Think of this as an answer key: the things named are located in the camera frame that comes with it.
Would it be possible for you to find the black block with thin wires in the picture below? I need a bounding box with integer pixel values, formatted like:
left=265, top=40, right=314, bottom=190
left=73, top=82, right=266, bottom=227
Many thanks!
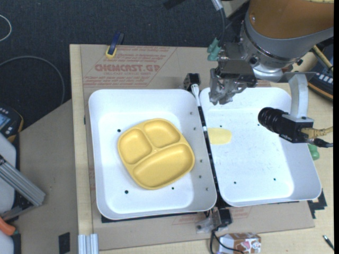
left=182, top=72, right=201, bottom=90
left=195, top=207, right=234, bottom=234

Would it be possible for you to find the brown cardboard board red print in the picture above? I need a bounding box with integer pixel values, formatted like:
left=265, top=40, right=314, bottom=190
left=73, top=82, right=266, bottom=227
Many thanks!
left=79, top=44, right=316, bottom=251

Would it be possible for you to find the yellow divided plate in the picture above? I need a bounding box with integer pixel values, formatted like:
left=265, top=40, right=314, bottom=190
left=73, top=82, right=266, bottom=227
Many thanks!
left=117, top=117, right=196, bottom=191

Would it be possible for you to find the white plastic tray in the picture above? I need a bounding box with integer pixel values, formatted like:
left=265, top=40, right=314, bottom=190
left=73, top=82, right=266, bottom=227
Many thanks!
left=198, top=86, right=323, bottom=208
left=88, top=88, right=218, bottom=220

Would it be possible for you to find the black cylinder on white bracket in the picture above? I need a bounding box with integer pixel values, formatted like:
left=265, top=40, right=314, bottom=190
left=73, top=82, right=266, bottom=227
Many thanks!
left=257, top=71, right=316, bottom=144

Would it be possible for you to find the black pen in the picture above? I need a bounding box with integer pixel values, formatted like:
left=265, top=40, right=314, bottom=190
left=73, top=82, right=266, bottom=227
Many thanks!
left=323, top=234, right=335, bottom=250

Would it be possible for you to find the green rounded toy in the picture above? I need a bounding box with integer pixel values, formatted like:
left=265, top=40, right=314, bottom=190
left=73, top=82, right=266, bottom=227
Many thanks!
left=308, top=143, right=320, bottom=161

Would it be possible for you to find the brown and white carton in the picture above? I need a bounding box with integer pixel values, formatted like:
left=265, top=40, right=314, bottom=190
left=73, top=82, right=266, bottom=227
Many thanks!
left=219, top=232, right=262, bottom=254

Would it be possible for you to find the thin black and white rod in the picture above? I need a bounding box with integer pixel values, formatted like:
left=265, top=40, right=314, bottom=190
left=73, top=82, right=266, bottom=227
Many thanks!
left=191, top=84, right=221, bottom=209

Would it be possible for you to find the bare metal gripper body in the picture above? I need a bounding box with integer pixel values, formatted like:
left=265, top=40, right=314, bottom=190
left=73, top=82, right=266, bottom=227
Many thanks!
left=217, top=33, right=303, bottom=87

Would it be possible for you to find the pale yellow flat oval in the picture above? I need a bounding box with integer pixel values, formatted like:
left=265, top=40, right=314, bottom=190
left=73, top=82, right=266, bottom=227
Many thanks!
left=207, top=127, right=233, bottom=146

